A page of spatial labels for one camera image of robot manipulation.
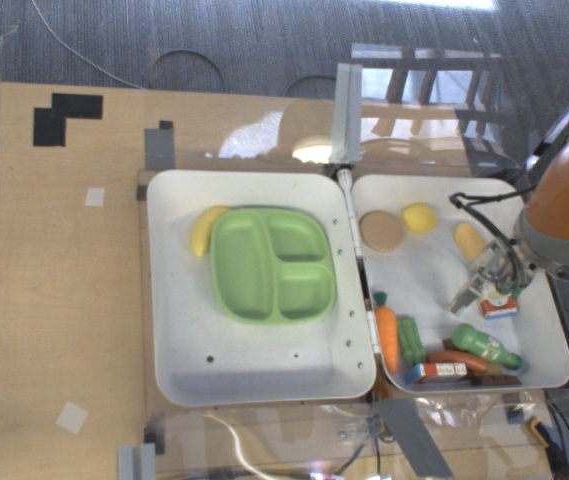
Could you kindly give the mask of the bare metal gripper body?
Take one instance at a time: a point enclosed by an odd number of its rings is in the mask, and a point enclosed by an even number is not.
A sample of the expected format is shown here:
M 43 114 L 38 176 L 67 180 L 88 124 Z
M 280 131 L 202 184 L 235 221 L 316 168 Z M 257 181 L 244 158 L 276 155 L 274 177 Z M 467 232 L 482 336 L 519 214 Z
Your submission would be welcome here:
M 521 294 L 532 282 L 535 263 L 516 239 L 491 242 L 471 264 L 470 286 L 477 293 L 491 284 L 500 294 Z

